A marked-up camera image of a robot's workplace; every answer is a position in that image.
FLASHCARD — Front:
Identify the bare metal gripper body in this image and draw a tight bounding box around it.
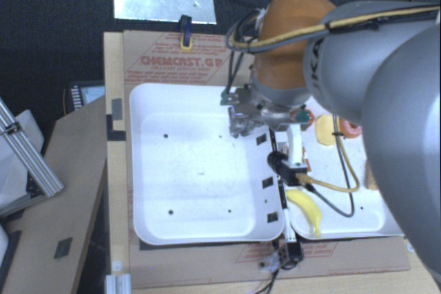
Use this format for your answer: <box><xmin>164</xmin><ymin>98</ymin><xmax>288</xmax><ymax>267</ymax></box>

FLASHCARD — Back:
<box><xmin>228</xmin><ymin>85</ymin><xmax>301</xmax><ymax>132</ymax></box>

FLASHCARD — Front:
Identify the red orange round toy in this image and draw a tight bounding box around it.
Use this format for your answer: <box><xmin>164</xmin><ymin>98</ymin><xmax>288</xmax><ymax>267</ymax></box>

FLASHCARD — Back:
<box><xmin>290</xmin><ymin>107</ymin><xmax>316</xmax><ymax>130</ymax></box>

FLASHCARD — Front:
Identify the white plastic tray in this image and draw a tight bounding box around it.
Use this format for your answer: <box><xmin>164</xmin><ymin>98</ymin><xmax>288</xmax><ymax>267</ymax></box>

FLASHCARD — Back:
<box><xmin>274</xmin><ymin>96</ymin><xmax>406</xmax><ymax>240</ymax></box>
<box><xmin>129</xmin><ymin>83</ymin><xmax>285</xmax><ymax>246</ymax></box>

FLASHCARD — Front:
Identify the thin black and white rod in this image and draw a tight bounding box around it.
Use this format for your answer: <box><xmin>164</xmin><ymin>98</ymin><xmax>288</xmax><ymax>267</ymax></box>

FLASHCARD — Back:
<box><xmin>269</xmin><ymin>127</ymin><xmax>296</xmax><ymax>245</ymax></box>

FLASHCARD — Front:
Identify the orange doughnut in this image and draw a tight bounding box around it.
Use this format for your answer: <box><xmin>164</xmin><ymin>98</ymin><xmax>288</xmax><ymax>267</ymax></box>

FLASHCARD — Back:
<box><xmin>339</xmin><ymin>118</ymin><xmax>363</xmax><ymax>140</ymax></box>

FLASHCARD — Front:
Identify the yellow banana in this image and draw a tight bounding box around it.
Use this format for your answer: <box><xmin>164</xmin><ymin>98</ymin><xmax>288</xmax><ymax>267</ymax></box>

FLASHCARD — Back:
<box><xmin>285</xmin><ymin>189</ymin><xmax>323</xmax><ymax>239</ymax></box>

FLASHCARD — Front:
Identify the brown bread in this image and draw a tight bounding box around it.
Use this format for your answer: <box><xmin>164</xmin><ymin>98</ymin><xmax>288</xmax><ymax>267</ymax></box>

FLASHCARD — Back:
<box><xmin>364</xmin><ymin>163</ymin><xmax>379</xmax><ymax>191</ymax></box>

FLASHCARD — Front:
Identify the brown cardboard board red print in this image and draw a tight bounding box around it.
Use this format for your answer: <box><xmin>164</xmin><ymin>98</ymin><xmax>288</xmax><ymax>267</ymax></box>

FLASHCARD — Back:
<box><xmin>122</xmin><ymin>30</ymin><xmax>411</xmax><ymax>290</ymax></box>

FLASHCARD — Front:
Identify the black cylinder on white bracket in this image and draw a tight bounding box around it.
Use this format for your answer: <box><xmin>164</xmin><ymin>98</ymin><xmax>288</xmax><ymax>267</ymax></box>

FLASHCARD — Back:
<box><xmin>267</xmin><ymin>123</ymin><xmax>309</xmax><ymax>187</ymax></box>

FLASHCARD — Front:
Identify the black block with thin wires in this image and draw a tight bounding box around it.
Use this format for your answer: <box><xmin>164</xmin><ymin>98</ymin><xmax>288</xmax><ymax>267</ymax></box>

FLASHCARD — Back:
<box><xmin>278</xmin><ymin>240</ymin><xmax>305</xmax><ymax>270</ymax></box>

